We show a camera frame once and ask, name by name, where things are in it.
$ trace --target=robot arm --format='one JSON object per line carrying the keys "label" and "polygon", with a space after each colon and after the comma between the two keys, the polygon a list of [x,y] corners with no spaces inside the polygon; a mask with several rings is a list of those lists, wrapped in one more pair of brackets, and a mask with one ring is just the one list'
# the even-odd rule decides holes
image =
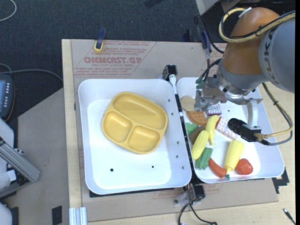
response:
{"label": "robot arm", "polygon": [[[230,14],[241,11],[231,37],[226,37],[221,24]],[[221,24],[220,36],[228,44],[218,61],[217,74],[208,77],[202,88],[196,90],[195,110],[205,111],[213,104],[230,101],[247,105],[251,120],[255,106],[253,100],[244,96],[259,84],[271,82],[280,89],[295,91],[295,12],[279,16],[262,7],[235,8],[223,17]],[[232,120],[228,127],[236,133],[243,131],[240,135],[253,142],[258,140],[254,134],[260,133],[256,122]]]}

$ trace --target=black pen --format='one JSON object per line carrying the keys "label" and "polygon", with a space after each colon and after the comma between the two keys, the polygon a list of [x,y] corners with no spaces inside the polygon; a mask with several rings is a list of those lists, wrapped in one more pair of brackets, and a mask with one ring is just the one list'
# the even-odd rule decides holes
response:
{"label": "black pen", "polygon": [[283,208],[283,211],[288,216],[288,218],[296,225],[296,222],[294,221],[294,219],[292,218],[292,216],[290,215],[290,213],[285,208]]}

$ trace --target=white tray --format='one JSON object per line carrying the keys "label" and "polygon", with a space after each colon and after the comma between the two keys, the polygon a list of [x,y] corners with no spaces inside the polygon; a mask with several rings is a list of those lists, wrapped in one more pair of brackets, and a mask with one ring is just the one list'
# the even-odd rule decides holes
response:
{"label": "white tray", "polygon": [[[195,88],[197,78],[181,78],[177,82],[177,91],[180,98],[183,96],[191,96],[195,98]],[[255,92],[251,92],[246,98],[261,98],[258,89]],[[248,111],[246,105],[236,105],[232,102],[226,102],[220,104],[222,114],[221,116],[226,119],[237,118],[244,122],[248,120]],[[267,113],[263,106],[263,102],[258,104],[258,115],[259,115],[259,126],[262,128],[262,133],[271,134],[273,133],[270,121],[268,119]],[[192,123],[184,112],[185,123]],[[250,180],[250,179],[262,179],[262,178],[272,178],[280,176],[284,171],[284,162],[282,160],[278,146],[266,146],[258,142],[247,142],[238,136],[237,140],[242,141],[245,144],[244,151],[241,155],[242,158],[247,158],[252,164],[254,170],[250,175],[238,175],[235,171],[230,172],[230,179],[219,178],[216,176],[211,169],[208,167],[205,170],[200,170],[195,168],[195,174],[197,177],[206,183],[216,183],[225,181],[235,181],[235,180]],[[223,166],[228,145],[231,139],[215,131],[213,153],[211,155],[212,159]],[[276,142],[274,137],[268,138],[271,143]]]}
{"label": "white tray", "polygon": [[[109,141],[103,115],[120,92],[132,92],[162,106],[168,125],[159,146],[136,154]],[[162,79],[88,79],[78,89],[85,181],[100,195],[183,187],[192,172],[178,108],[169,82]]]}

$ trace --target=black floor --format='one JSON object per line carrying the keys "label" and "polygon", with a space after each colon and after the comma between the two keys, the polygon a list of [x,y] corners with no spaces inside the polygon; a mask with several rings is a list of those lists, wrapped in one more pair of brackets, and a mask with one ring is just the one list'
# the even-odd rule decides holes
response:
{"label": "black floor", "polygon": [[[195,29],[195,0],[13,0],[16,13],[0,21],[0,63],[13,71],[45,69],[62,76],[61,40],[97,39],[106,27],[106,39],[183,41]],[[279,14],[295,10],[295,0],[262,0]],[[0,19],[14,10],[9,0],[0,0]],[[212,42],[222,42],[218,24],[224,14],[219,3],[203,15]],[[0,66],[0,72],[7,71]],[[15,106],[11,119],[62,88],[52,74],[15,73]]]}

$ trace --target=white cable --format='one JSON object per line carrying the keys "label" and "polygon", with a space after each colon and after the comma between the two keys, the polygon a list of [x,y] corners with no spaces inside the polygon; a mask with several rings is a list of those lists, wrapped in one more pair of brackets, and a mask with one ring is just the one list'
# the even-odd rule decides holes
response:
{"label": "white cable", "polygon": [[11,15],[9,15],[8,17],[5,17],[5,18],[0,19],[0,22],[5,21],[5,20],[7,20],[8,18],[12,17],[13,15],[15,15],[15,13],[16,13],[16,11],[17,11],[17,5],[16,5],[16,3],[15,3],[13,0],[10,0],[10,1],[14,4],[15,10],[14,10],[13,13],[12,13]]}

